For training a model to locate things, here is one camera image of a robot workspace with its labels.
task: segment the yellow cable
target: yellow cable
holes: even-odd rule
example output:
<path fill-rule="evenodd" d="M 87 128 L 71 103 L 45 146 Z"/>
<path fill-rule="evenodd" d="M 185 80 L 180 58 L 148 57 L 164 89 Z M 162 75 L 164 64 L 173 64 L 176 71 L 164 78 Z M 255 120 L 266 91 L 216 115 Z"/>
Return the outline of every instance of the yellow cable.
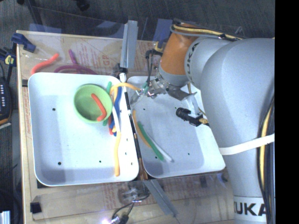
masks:
<path fill-rule="evenodd" d="M 133 112 L 132 112 L 132 117 L 133 117 L 133 122 L 134 122 L 134 124 L 135 124 L 135 128 L 136 128 L 136 131 L 137 131 L 138 135 L 140 136 L 140 138 L 142 139 L 142 141 L 146 144 L 146 146 L 148 146 L 148 147 L 151 148 L 150 144 L 146 141 L 146 139 L 145 139 L 145 137 L 143 136 L 143 134 L 142 134 L 140 128 L 139 128 L 138 125 L 137 125 L 137 120 L 136 120 L 136 110 L 133 110 Z"/>
<path fill-rule="evenodd" d="M 120 164 L 118 161 L 118 146 L 121 142 L 121 132 L 117 131 L 116 134 L 116 141 L 115 141 L 115 146 L 114 146 L 114 162 L 115 162 L 115 167 L 114 167 L 114 175 L 118 177 L 120 175 Z"/>
<path fill-rule="evenodd" d="M 115 84 L 110 89 L 110 95 L 112 95 L 112 93 L 114 93 L 114 95 L 113 95 L 113 103 L 115 102 L 116 97 L 117 97 L 117 88 L 120 87 L 120 86 L 126 86 L 128 88 L 131 88 L 132 90 L 140 91 L 140 88 L 138 88 L 138 87 L 136 87 L 136 86 L 134 86 L 132 84 L 126 83 L 126 82 L 121 82 L 121 83 Z"/>
<path fill-rule="evenodd" d="M 268 123 L 269 123 L 271 110 L 272 110 L 272 107 L 271 107 L 271 109 L 269 109 L 267 116 L 265 118 L 265 121 L 263 123 L 261 137 L 264 137 L 267 135 L 267 127 L 268 127 Z M 264 165 L 265 165 L 264 159 L 265 159 L 265 145 L 260 147 L 260 156 L 259 156 L 259 160 L 260 160 L 259 168 L 260 168 L 260 173 L 261 173 L 261 182 L 262 182 L 263 189 L 264 189 Z"/>
<path fill-rule="evenodd" d="M 191 82 L 188 82 L 188 91 L 189 91 L 189 94 L 192 94 L 192 90 L 191 90 Z"/>
<path fill-rule="evenodd" d="M 181 27 L 181 26 L 177 26 L 177 25 L 173 25 L 173 28 L 177 29 L 177 30 L 182 30 L 182 31 L 188 31 L 188 32 L 196 32 L 196 33 L 208 33 L 208 34 L 213 34 L 213 35 L 221 35 L 223 33 L 221 32 L 215 32 L 215 31 L 211 31 L 211 30 L 207 30 L 207 29 L 201 29 L 201 28 L 185 28 L 185 27 Z M 240 37 L 236 37 L 236 36 L 232 36 L 232 35 L 228 35 L 225 34 L 225 36 L 227 38 L 231 38 L 231 39 L 242 39 Z"/>
<path fill-rule="evenodd" d="M 204 125 L 207 124 L 207 123 L 209 123 L 209 121 L 207 121 L 207 119 L 204 119 L 204 118 L 200 118 L 199 122 L 202 123 L 202 124 L 204 124 Z"/>

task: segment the green bowl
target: green bowl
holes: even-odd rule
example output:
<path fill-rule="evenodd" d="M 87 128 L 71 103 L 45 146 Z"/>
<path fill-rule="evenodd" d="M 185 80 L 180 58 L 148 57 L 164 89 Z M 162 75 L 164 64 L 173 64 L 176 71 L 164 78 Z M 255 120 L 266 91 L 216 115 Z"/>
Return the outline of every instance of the green bowl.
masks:
<path fill-rule="evenodd" d="M 106 90 L 95 84 L 85 84 L 78 88 L 74 96 L 75 111 L 84 122 L 99 123 L 97 118 L 102 115 L 102 112 L 91 94 L 95 94 L 99 98 L 107 112 L 107 116 L 102 121 L 110 116 L 112 100 Z"/>

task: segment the orange rubber tube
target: orange rubber tube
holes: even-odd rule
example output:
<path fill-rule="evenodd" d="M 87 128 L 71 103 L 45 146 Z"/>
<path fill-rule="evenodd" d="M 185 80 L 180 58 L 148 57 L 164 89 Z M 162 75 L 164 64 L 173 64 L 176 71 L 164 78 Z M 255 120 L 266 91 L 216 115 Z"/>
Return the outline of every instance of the orange rubber tube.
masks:
<path fill-rule="evenodd" d="M 40 62 L 39 64 L 35 65 L 32 69 L 31 69 L 31 74 L 35 74 L 39 69 L 41 69 L 44 66 L 50 65 L 52 62 L 54 62 L 57 58 L 59 57 L 59 54 L 56 53 L 54 54 L 54 56 L 52 56 L 49 60 Z"/>
<path fill-rule="evenodd" d="M 107 112 L 105 110 L 105 107 L 103 106 L 102 102 L 100 101 L 100 99 L 95 94 L 92 94 L 92 98 L 97 103 L 97 105 L 99 106 L 99 108 L 100 108 L 100 110 L 102 112 L 102 115 L 100 115 L 97 118 L 97 121 L 102 121 L 107 116 Z"/>
<path fill-rule="evenodd" d="M 111 125 L 111 116 L 108 117 L 108 127 Z M 109 128 L 109 133 L 112 135 L 113 132 L 112 132 L 112 129 Z"/>

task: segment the white tray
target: white tray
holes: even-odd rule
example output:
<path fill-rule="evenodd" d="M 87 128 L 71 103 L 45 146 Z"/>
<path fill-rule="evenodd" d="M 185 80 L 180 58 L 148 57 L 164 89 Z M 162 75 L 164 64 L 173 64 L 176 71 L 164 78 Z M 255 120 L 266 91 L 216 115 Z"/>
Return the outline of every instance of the white tray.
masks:
<path fill-rule="evenodd" d="M 87 124 L 74 112 L 78 87 L 106 89 L 112 76 L 36 73 L 28 81 L 35 174 L 47 186 L 126 182 L 137 177 L 134 137 L 122 94 L 120 100 L 120 175 L 114 176 L 115 137 L 102 123 Z"/>
<path fill-rule="evenodd" d="M 128 83 L 141 87 L 147 77 L 131 77 Z M 192 87 L 196 100 L 202 107 L 200 91 Z M 208 126 L 192 126 L 176 116 L 179 107 L 193 109 L 189 100 L 179 101 L 167 94 L 155 99 L 142 98 L 131 106 L 136 110 L 136 119 L 141 121 L 147 134 L 173 159 L 160 161 L 153 150 L 138 137 L 144 168 L 154 178 L 193 175 L 220 171 L 225 168 L 222 155 Z"/>

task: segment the black plug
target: black plug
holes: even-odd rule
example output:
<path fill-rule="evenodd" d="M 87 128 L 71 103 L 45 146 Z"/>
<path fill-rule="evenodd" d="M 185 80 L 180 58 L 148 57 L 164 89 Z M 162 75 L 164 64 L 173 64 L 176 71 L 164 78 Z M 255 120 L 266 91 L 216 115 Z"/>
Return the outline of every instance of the black plug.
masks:
<path fill-rule="evenodd" d="M 126 224 L 128 222 L 128 220 L 129 220 L 129 216 L 127 214 L 123 214 L 121 216 L 121 221 L 119 224 Z"/>
<path fill-rule="evenodd" d="M 191 114 L 191 111 L 188 109 L 184 109 L 182 107 L 179 107 L 176 111 L 176 115 L 178 117 L 180 117 L 181 119 L 183 119 L 184 121 L 189 121 L 189 123 L 195 127 L 201 125 L 202 123 L 199 121 L 200 118 L 203 117 L 203 115 L 200 115 L 196 118 L 193 118 L 191 116 L 189 116 L 189 114 Z"/>
<path fill-rule="evenodd" d="M 162 56 L 163 53 L 162 52 L 159 52 L 159 51 L 156 51 L 155 49 L 151 49 L 151 50 L 147 50 L 145 52 L 145 58 L 146 59 L 149 59 L 150 58 L 150 55 L 159 55 L 159 56 Z"/>

